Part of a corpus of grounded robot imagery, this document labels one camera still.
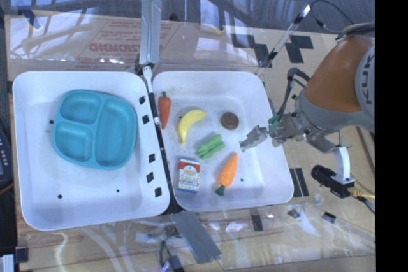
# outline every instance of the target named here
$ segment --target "blue object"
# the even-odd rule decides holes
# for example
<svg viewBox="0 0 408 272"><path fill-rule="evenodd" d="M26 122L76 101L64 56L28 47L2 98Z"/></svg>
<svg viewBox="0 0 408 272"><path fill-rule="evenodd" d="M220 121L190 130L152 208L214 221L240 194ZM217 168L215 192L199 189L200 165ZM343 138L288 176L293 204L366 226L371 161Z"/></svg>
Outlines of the blue object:
<svg viewBox="0 0 408 272"><path fill-rule="evenodd" d="M135 109L116 96L72 90L59 103L52 143L64 159L99 169L119 169L135 147Z"/></svg>

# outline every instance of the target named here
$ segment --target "green vegetable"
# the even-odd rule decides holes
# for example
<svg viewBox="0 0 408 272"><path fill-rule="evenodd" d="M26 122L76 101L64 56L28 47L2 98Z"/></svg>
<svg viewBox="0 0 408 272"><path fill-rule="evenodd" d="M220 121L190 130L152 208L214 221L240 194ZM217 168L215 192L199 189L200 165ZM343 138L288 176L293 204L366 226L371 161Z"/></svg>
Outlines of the green vegetable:
<svg viewBox="0 0 408 272"><path fill-rule="evenodd" d="M225 143L221 140L221 135L215 135L211 140L201 144L197 150L197 155L201 159L208 159L214 153L222 150L225 147Z"/></svg>

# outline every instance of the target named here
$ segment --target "white object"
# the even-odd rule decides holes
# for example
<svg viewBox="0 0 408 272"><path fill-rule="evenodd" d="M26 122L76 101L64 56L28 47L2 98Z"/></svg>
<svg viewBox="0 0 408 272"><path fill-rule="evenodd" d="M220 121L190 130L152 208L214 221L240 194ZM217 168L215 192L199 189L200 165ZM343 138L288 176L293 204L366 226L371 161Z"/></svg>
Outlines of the white object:
<svg viewBox="0 0 408 272"><path fill-rule="evenodd" d="M54 150L50 121L63 95L75 89L106 92L135 108L135 150L125 166L117 170L80 166ZM30 71L15 79L13 101L21 207L31 227L64 229L151 217L167 209L170 192L146 85L139 76Z"/></svg>
<svg viewBox="0 0 408 272"><path fill-rule="evenodd" d="M293 195L293 182L282 147L264 141L241 151L239 141L255 125L265 125L272 111L262 81L242 71L168 71L153 79L156 99L162 92L171 99L170 117L162 131L173 187L177 186L180 158L200 161L200 189L192 194L175 190L178 203L190 211L212 211L282 204ZM207 116L188 131L186 144L177 134L177 124L185 113L201 109ZM238 116L239 125L228 130L221 125L223 113ZM226 146L209 159L196 155L198 147L220 134ZM238 153L238 167L225 195L215 193L217 177L231 155Z"/></svg>

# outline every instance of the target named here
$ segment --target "small box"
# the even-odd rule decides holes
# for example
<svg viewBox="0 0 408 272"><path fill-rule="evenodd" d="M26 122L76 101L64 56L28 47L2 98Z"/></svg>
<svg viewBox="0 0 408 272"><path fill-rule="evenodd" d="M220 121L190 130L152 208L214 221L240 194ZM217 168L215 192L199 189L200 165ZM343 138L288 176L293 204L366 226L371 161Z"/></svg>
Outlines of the small box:
<svg viewBox="0 0 408 272"><path fill-rule="evenodd" d="M191 159L178 162L177 190L197 193L200 185L200 163Z"/></svg>

